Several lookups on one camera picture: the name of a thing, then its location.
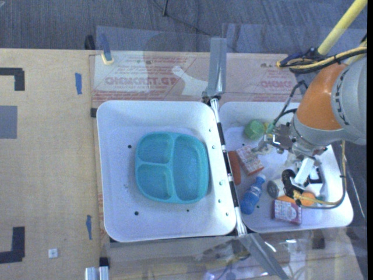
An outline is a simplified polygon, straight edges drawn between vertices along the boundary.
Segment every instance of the black wire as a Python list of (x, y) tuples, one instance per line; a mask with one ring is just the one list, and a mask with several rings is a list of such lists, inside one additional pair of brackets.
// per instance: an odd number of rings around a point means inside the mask
[(289, 113), (295, 113), (295, 112), (297, 112), (297, 108), (286, 110), (284, 113), (282, 113), (282, 114), (280, 115), (279, 118), (281, 118), (282, 116), (285, 116), (286, 114), (289, 114)]
[[(161, 5), (159, 5), (157, 3), (156, 0), (151, 0), (152, 3), (155, 5), (155, 7), (160, 10), (161, 12), (163, 12), (163, 7)], [(198, 3), (198, 0), (195, 0), (195, 3), (196, 3), (196, 18), (195, 18), (195, 21), (193, 23), (189, 23), (189, 22), (186, 22), (182, 19), (180, 19), (179, 17), (177, 16), (174, 16), (174, 15), (170, 15), (169, 13), (167, 14), (168, 17), (172, 18), (173, 20), (176, 20), (182, 24), (185, 24), (193, 29), (195, 29), (196, 31), (200, 32), (200, 33), (203, 33), (204, 35), (207, 35), (207, 36), (213, 36), (212, 34), (210, 34), (209, 32), (206, 32), (204, 30), (202, 30), (201, 28), (198, 27), (198, 20), (199, 20), (199, 3)]]
[(365, 41), (367, 38), (368, 38), (368, 32), (366, 32), (366, 34), (364, 35), (364, 37), (361, 39), (360, 43), (362, 43), (363, 41)]
[(308, 65), (308, 64), (314, 64), (314, 63), (316, 63), (316, 61), (314, 59), (305, 60), (304, 58), (302, 58), (302, 60), (299, 60), (299, 61), (294, 62), (292, 64), (283, 64), (280, 67), (281, 68), (291, 68), (291, 67), (296, 66), (296, 65)]
[[(307, 84), (305, 83), (305, 80), (301, 80), (299, 81), (297, 84), (295, 84), (295, 86), (293, 87), (293, 89), (291, 90), (291, 93), (289, 94), (289, 99), (291, 99), (293, 96), (294, 96), (294, 93), (295, 91), (297, 90), (298, 87), (300, 87), (301, 85), (304, 85), (307, 89)], [(277, 122), (279, 121), (279, 119), (284, 116), (285, 114), (285, 110), (288, 106), (288, 103), (286, 103), (283, 107), (283, 109), (281, 110), (280, 114), (275, 118), (275, 120), (273, 120), (273, 125), (276, 125)]]
[(326, 67), (328, 67), (328, 66), (330, 66), (330, 65), (332, 65), (334, 63), (340, 63), (342, 60), (345, 60), (347, 58), (350, 58), (350, 57), (353, 57), (353, 56), (356, 56), (356, 55), (360, 55), (360, 54), (365, 54), (365, 53), (367, 53), (367, 51), (368, 50), (366, 48), (366, 49), (363, 49), (361, 51), (351, 52), (349, 54), (346, 54), (346, 55), (338, 57), (338, 58), (334, 55), (334, 59), (333, 60), (329, 61), (328, 63), (315, 66), (313, 68), (292, 68), (291, 66), (293, 66), (294, 64), (293, 65), (289, 65), (288, 67), (289, 67), (289, 70), (291, 72), (293, 72), (293, 73), (297, 73), (297, 74), (308, 74), (310, 72), (315, 72), (315, 71), (318, 71), (318, 70), (320, 70), (322, 68), (326, 68)]
[(218, 278), (216, 278), (216, 280), (221, 279), (222, 276), (224, 276), (224, 274), (228, 271), (228, 269), (229, 269), (229, 265), (227, 265), (227, 267), (225, 268), (225, 270), (223, 271), (223, 273)]

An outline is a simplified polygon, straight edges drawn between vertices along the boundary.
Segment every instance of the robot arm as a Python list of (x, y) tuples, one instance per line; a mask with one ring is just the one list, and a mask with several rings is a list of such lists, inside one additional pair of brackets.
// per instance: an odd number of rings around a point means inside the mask
[(301, 190), (317, 167), (315, 155), (336, 141), (367, 142), (367, 58), (351, 65), (333, 64), (311, 82), (290, 123), (275, 126), (259, 144), (288, 150), (287, 178)]
[(320, 71), (305, 92), (289, 130), (291, 150), (313, 156), (332, 142), (367, 143), (367, 58)]

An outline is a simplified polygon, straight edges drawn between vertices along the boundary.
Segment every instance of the black cable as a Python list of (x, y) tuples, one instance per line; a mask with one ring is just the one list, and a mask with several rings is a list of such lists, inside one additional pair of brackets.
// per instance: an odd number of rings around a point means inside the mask
[(361, 39), (360, 43), (362, 43), (363, 41), (365, 41), (367, 38), (368, 38), (368, 32), (366, 32), (366, 34), (364, 35), (364, 37)]
[(293, 109), (289, 109), (289, 110), (286, 110), (283, 114), (281, 114), (280, 118), (282, 116), (285, 116), (286, 114), (289, 114), (289, 113), (295, 113), (297, 112), (297, 108), (293, 108)]
[[(164, 8), (161, 5), (159, 5), (156, 0), (151, 0), (151, 1), (159, 11), (161, 11), (162, 13), (164, 12)], [(195, 29), (196, 31), (198, 31), (200, 33), (203, 33), (204, 35), (213, 36), (212, 34), (206, 32), (206, 31), (204, 31), (204, 30), (202, 30), (201, 28), (198, 27), (198, 20), (199, 20), (199, 3), (198, 3), (198, 0), (195, 0), (195, 3), (196, 3), (196, 18), (195, 18), (195, 21), (193, 23), (186, 22), (186, 21), (180, 19), (177, 16), (170, 15), (169, 13), (167, 13), (167, 16), (172, 18), (173, 20), (176, 20), (176, 21), (178, 21), (182, 24), (185, 24), (185, 25)]]
[(285, 110), (287, 108), (287, 106), (289, 105), (290, 103), (290, 100), (291, 98), (294, 96), (294, 93), (295, 91), (297, 90), (298, 87), (300, 87), (301, 85), (304, 85), (307, 89), (307, 84), (305, 83), (305, 80), (301, 80), (299, 81), (297, 84), (295, 84), (295, 86), (293, 87), (293, 89), (291, 90), (290, 94), (289, 94), (289, 97), (284, 105), (284, 107), (282, 108), (280, 114), (273, 120), (272, 124), (275, 126), (277, 124), (277, 122), (279, 121), (279, 119), (285, 115)]
[(353, 57), (353, 56), (356, 56), (356, 55), (360, 55), (360, 54), (366, 54), (367, 53), (367, 48), (366, 49), (362, 49), (361, 51), (355, 51), (355, 52), (351, 52), (351, 53), (348, 53), (344, 56), (341, 56), (341, 57), (336, 57), (336, 55), (331, 56), (330, 58), (333, 58), (332, 60), (328, 61), (327, 63), (325, 64), (321, 64), (321, 65), (316, 65), (312, 68), (292, 68), (292, 66), (294, 65), (285, 65), (283, 67), (289, 67), (289, 70), (293, 73), (297, 73), (297, 74), (308, 74), (310, 72), (315, 72), (315, 71), (318, 71), (322, 68), (326, 68), (334, 63), (340, 63), (342, 60), (345, 60), (345, 59), (348, 59), (350, 57)]
[(224, 274), (228, 271), (228, 269), (229, 269), (229, 265), (227, 265), (227, 267), (225, 268), (225, 270), (223, 271), (223, 273), (219, 277), (217, 277), (216, 280), (221, 279), (222, 276), (224, 276)]

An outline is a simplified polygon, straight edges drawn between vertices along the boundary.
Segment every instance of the black tape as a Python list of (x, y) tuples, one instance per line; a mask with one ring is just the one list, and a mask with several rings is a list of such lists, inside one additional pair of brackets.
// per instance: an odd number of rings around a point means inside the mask
[(97, 117), (97, 108), (91, 108), (91, 117), (93, 118)]
[(87, 35), (86, 36), (86, 39), (85, 39), (85, 42), (84, 42), (84, 47), (86, 50), (95, 50), (96, 49), (96, 45), (94, 43), (94, 39), (93, 39), (93, 36), (90, 34), (90, 35)]
[(9, 264), (22, 261), (24, 251), (24, 227), (13, 227), (12, 250), (0, 252), (0, 264)]
[(228, 153), (226, 150), (223, 151), (224, 161), (226, 163), (227, 173), (232, 174), (231, 166), (229, 165)]
[(221, 145), (225, 145), (226, 141), (224, 140), (223, 128), (221, 127), (220, 122), (217, 123), (217, 131), (219, 132), (219, 138), (220, 138)]
[(108, 267), (110, 269), (109, 258), (107, 258), (107, 257), (100, 257), (100, 266), (101, 267)]
[(238, 207), (239, 206), (239, 203), (238, 203), (238, 199), (237, 199), (237, 193), (235, 191), (235, 187), (234, 187), (234, 183), (233, 181), (230, 181), (229, 182), (229, 186), (231, 187), (231, 193), (232, 193), (232, 199), (233, 199), (233, 205), (234, 207)]
[(0, 76), (14, 76), (14, 90), (24, 91), (24, 70), (21, 68), (0, 68)]

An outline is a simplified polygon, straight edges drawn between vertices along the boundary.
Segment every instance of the gray carpet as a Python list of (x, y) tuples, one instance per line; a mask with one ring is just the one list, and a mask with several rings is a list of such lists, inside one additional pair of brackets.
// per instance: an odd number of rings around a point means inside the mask
[[(174, 36), (182, 46), (176, 49), (204, 51), (204, 36), (224, 35), (231, 52), (289, 54), (320, 44), (354, 0), (169, 0), (167, 16), (162, 15), (164, 0), (1, 1), (5, 3), (0, 6), (0, 48), (79, 50), (85, 48), (87, 35), (96, 40), (96, 34), (105, 30), (119, 39), (113, 45), (129, 50), (145, 47), (149, 38), (161, 36), (159, 32), (170, 32), (187, 33)], [(357, 46), (366, 31), (364, 9), (335, 51)], [(159, 45), (158, 41), (157, 48), (165, 48)], [(366, 146), (348, 143), (347, 159), (355, 210), (351, 225), (366, 226)], [(364, 259), (362, 270), (367, 272)]]
[[(168, 16), (152, 0), (0, 1), (0, 47), (83, 49), (97, 26), (213, 36), (223, 23), (333, 27), (354, 0), (169, 0)], [(351, 28), (366, 27), (365, 10)]]

